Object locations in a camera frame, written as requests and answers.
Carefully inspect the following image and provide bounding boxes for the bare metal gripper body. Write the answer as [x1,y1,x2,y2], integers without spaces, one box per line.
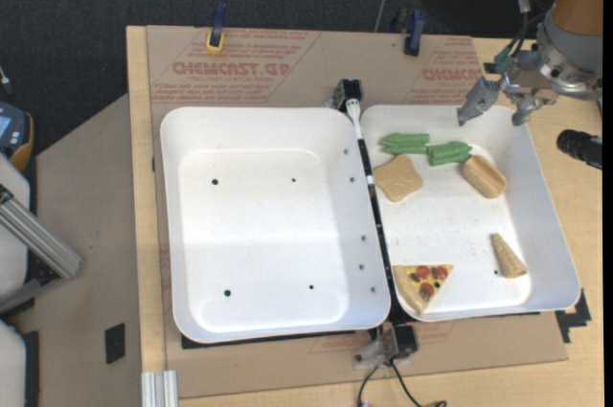
[500,50,603,105]

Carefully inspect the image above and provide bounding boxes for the green toy beans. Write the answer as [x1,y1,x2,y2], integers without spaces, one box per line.
[378,131,432,156]
[425,140,474,168]

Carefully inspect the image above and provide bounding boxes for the tan toy bread roll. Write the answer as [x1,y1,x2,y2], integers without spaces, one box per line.
[461,154,509,199]

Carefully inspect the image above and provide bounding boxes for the tan toy bread slice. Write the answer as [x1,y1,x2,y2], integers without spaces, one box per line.
[372,152,425,204]

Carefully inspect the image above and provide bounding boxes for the white plastic tray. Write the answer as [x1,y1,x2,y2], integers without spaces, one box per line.
[158,105,393,345]
[358,103,582,324]

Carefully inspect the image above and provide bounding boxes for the thin black and white rod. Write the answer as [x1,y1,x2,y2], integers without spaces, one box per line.
[346,98,399,326]

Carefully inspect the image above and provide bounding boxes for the tan toy ice cream cone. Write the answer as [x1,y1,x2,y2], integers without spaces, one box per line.
[488,232,529,280]

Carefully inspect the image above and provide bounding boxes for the toy pizza slice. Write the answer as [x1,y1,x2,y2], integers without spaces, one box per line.
[392,263,455,316]

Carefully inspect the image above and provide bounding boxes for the brown cardboard board red print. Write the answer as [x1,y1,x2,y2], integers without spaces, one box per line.
[145,25,572,399]

